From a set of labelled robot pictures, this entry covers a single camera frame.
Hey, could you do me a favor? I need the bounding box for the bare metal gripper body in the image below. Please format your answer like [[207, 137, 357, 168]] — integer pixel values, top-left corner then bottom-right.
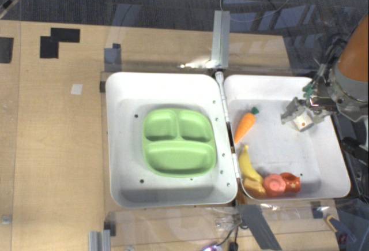
[[305, 87, 348, 114]]

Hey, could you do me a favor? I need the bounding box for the white cube with orange dot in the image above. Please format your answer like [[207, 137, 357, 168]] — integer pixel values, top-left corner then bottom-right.
[[293, 113, 314, 133]]

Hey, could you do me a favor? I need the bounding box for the white plastic tray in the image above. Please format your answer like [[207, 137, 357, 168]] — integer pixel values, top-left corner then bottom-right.
[[105, 72, 239, 209], [223, 74, 352, 202]]

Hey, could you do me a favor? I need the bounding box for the orange carrot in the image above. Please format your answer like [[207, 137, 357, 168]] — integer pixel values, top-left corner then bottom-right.
[[233, 106, 260, 144]]

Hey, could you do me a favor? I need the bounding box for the yellow banana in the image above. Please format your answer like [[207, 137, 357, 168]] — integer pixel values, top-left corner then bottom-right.
[[238, 144, 265, 186]]

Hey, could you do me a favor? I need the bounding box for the red cup with star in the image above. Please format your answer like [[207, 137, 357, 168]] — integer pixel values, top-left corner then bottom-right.
[[280, 172, 302, 194]]

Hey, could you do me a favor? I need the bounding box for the pink doughnut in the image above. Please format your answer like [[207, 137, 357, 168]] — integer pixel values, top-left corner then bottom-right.
[[262, 173, 287, 198]]

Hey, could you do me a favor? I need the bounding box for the orange bread slice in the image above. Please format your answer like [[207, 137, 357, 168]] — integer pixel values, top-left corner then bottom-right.
[[243, 178, 267, 198]]

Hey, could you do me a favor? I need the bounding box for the green divided plate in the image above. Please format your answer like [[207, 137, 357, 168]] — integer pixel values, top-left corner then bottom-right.
[[141, 108, 218, 179]]

